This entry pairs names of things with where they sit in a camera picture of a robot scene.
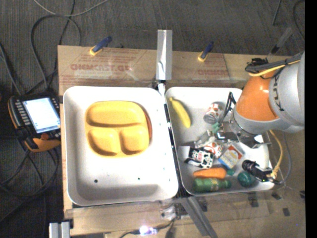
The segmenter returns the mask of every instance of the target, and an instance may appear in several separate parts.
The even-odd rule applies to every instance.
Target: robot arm
[[[245,85],[229,121],[240,142],[253,148],[254,138],[271,129],[296,132],[305,127],[305,52],[282,69],[253,76]]]

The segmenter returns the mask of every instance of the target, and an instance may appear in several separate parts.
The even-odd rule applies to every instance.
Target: toy banana
[[[171,101],[172,106],[176,111],[177,115],[179,116],[180,120],[182,121],[183,125],[186,128],[189,128],[191,126],[191,121],[182,103],[180,103],[180,101],[178,100],[174,100],[172,97],[169,98],[169,101]]]

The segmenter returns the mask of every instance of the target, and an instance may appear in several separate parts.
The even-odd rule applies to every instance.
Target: screen
[[[60,128],[59,116],[49,98],[22,102],[37,133]]]

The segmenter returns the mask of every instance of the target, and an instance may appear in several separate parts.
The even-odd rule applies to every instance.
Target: blue and yellow clamp
[[[103,48],[108,46],[108,44],[112,41],[112,37],[108,36],[104,38],[102,41],[100,41],[97,45],[93,46],[91,49],[89,49],[89,53],[93,56],[101,52]]]
[[[211,41],[208,46],[205,48],[204,51],[202,51],[199,56],[198,56],[198,60],[199,61],[205,61],[207,58],[208,53],[213,49],[213,41]]]

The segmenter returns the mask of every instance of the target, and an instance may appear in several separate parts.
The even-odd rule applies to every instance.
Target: handheld controller
[[[17,135],[30,151],[44,152],[60,144],[57,97],[50,93],[12,96],[8,108]]]

